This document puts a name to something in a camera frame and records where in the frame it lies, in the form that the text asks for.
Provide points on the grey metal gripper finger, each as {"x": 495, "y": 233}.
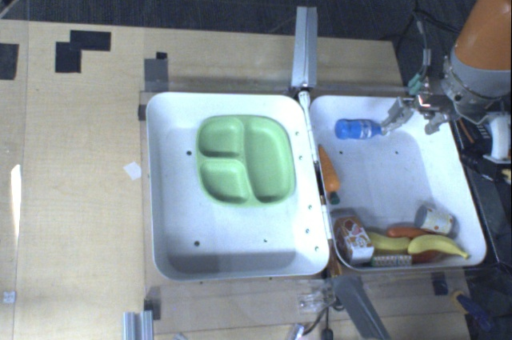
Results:
{"x": 400, "y": 112}
{"x": 437, "y": 124}

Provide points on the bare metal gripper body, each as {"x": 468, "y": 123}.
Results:
{"x": 460, "y": 100}

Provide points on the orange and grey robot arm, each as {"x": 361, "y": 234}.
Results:
{"x": 486, "y": 30}

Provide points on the blue plastic bottle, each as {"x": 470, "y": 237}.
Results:
{"x": 354, "y": 129}

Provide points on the white plastic tray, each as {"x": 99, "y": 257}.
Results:
{"x": 240, "y": 234}
{"x": 384, "y": 178}

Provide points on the orange carrot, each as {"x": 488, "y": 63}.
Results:
{"x": 329, "y": 172}

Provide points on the yellow banana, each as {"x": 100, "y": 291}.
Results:
{"x": 434, "y": 244}
{"x": 388, "y": 243}

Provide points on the dark red sausage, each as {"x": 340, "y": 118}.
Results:
{"x": 426, "y": 256}

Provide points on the orange and white carton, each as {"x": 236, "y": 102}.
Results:
{"x": 354, "y": 238}

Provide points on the green divided plate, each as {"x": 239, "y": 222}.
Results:
{"x": 266, "y": 158}

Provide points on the white and green flat packet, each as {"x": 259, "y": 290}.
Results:
{"x": 392, "y": 260}

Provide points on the black cylinder on white bracket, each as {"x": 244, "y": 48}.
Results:
{"x": 500, "y": 138}

